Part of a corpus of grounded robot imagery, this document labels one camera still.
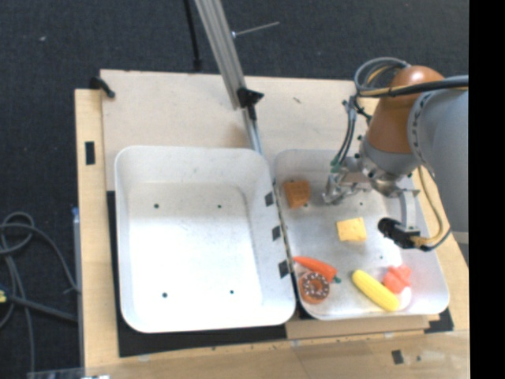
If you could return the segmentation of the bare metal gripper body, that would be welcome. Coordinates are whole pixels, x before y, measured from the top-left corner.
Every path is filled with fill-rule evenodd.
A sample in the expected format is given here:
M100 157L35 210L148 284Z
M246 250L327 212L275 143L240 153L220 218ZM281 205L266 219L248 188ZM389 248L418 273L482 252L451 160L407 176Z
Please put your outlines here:
M366 170L361 168L343 167L338 172L339 186L356 186L359 192L375 190L381 195L398 197L405 189L399 185L400 177L380 169Z

